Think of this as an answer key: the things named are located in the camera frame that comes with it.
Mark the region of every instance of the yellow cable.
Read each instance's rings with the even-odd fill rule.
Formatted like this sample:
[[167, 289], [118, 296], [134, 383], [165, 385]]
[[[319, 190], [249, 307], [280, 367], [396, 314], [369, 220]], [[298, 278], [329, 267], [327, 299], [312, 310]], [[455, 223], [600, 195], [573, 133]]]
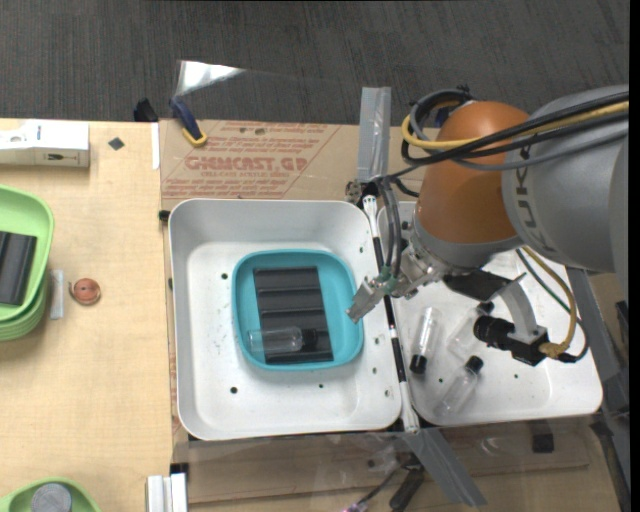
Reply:
[[578, 323], [578, 307], [576, 305], [576, 300], [571, 293], [571, 290], [567, 286], [567, 284], [562, 280], [562, 278], [556, 274], [549, 265], [547, 265], [535, 252], [533, 252], [528, 247], [523, 247], [523, 250], [529, 255], [529, 257], [534, 260], [540, 267], [549, 274], [556, 283], [560, 285], [562, 291], [567, 295], [567, 299], [569, 301], [569, 330], [565, 339], [561, 343], [543, 343], [540, 345], [540, 352], [545, 354], [546, 356], [557, 359], [560, 354], [566, 352], [571, 344], [571, 340], [573, 340], [573, 336], [576, 332], [576, 324]]
[[[546, 132], [549, 130], [555, 130], [557, 128], [564, 128], [565, 126], [571, 126], [573, 124], [581, 123], [583, 121], [587, 121], [589, 119], [595, 119], [597, 117], [606, 116], [609, 114], [616, 114], [618, 112], [626, 112], [629, 110], [629, 102], [622, 101], [620, 103], [615, 103], [613, 105], [609, 105], [607, 107], [602, 107], [594, 110], [590, 110], [589, 112], [584, 112], [582, 114], [576, 114], [574, 116], [567, 117], [566, 119], [561, 119], [559, 121], [553, 121], [551, 123], [544, 124], [542, 126], [538, 126], [537, 128], [532, 128], [531, 130], [527, 130], [526, 132], [520, 133], [517, 137], [523, 137], [526, 135], [535, 135], [537, 133]], [[409, 132], [409, 125], [411, 124], [411, 116], [405, 117], [404, 121], [402, 121], [401, 129], [402, 129], [402, 137], [412, 146], [416, 146], [418, 148], [423, 149], [431, 149], [431, 150], [447, 150], [454, 149], [464, 144], [468, 144], [470, 142], [475, 142], [480, 140], [482, 137], [476, 137], [474, 139], [460, 139], [460, 140], [422, 140], [418, 139], [414, 135]]]

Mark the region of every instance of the dark floor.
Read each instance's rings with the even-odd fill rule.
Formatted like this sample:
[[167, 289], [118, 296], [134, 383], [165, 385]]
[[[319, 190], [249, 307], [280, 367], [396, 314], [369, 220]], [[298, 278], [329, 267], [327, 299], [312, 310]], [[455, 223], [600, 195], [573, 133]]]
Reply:
[[[165, 116], [179, 59], [305, 77], [315, 108], [292, 121], [356, 123], [362, 86], [392, 87], [394, 124], [460, 84], [532, 112], [628, 82], [629, 17], [630, 0], [0, 0], [0, 117], [129, 121], [144, 96]], [[330, 100], [317, 79], [339, 84]]]

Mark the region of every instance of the blue bowl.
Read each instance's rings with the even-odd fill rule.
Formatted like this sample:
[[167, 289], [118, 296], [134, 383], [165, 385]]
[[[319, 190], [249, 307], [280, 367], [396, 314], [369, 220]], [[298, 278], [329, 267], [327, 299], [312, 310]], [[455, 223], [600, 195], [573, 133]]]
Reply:
[[[260, 315], [253, 271], [256, 268], [315, 266], [322, 290], [332, 361], [295, 364], [267, 364], [249, 348], [248, 333], [260, 329]], [[330, 252], [310, 249], [260, 251], [246, 255], [233, 269], [231, 296], [236, 338], [242, 353], [254, 365], [265, 370], [309, 371], [334, 368], [353, 360], [362, 350], [362, 321], [353, 323], [345, 312], [352, 304], [355, 282], [347, 265]]]

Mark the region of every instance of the white plastic tray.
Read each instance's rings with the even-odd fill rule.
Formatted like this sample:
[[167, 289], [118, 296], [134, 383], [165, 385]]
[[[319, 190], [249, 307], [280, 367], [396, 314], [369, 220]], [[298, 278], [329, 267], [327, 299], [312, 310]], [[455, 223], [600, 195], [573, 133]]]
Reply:
[[[414, 205], [415, 203], [409, 202], [400, 204], [402, 220], [411, 221]], [[386, 232], [384, 211], [380, 214], [379, 224], [381, 232]], [[567, 273], [562, 265], [548, 260], [545, 262], [568, 284]], [[509, 279], [515, 279], [526, 272], [515, 251], [497, 255], [484, 270]], [[566, 302], [557, 283], [541, 269], [539, 273], [556, 295]], [[527, 274], [520, 284], [531, 301], [538, 325], [547, 328], [549, 339], [555, 342], [564, 339], [569, 315], [530, 275]], [[531, 367], [513, 359], [510, 352], [488, 348], [485, 343], [476, 341], [472, 354], [484, 361], [484, 367], [474, 395], [458, 413], [447, 418], [436, 417], [433, 410], [443, 394], [447, 379], [464, 361], [457, 359], [443, 342], [428, 363], [425, 378], [409, 371], [422, 312], [428, 306], [442, 311], [445, 319], [443, 337], [446, 338], [465, 313], [476, 304], [477, 301], [450, 291], [443, 283], [421, 288], [410, 300], [394, 300], [413, 405], [424, 419], [436, 425], [469, 425], [584, 415], [591, 414], [600, 407], [602, 384], [591, 352], [575, 364], [564, 364], [547, 358]], [[512, 321], [509, 310], [501, 299], [495, 301], [495, 306], [492, 316]], [[580, 352], [584, 342], [584, 333], [577, 327], [569, 353]]]
[[202, 440], [383, 429], [400, 414], [400, 390], [383, 304], [364, 319], [364, 347], [344, 366], [263, 370], [235, 337], [231, 276], [255, 251], [330, 251], [356, 286], [377, 275], [363, 212], [340, 201], [192, 199], [169, 219], [175, 304], [177, 404]]

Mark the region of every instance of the blue clamp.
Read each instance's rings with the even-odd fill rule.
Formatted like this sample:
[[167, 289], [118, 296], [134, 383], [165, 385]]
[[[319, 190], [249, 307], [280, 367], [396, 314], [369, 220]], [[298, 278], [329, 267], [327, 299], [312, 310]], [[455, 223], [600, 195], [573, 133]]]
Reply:
[[169, 106], [173, 115], [182, 122], [182, 133], [189, 143], [196, 148], [204, 146], [208, 137], [198, 126], [196, 118], [193, 117], [185, 102], [180, 97], [174, 96], [169, 100]]

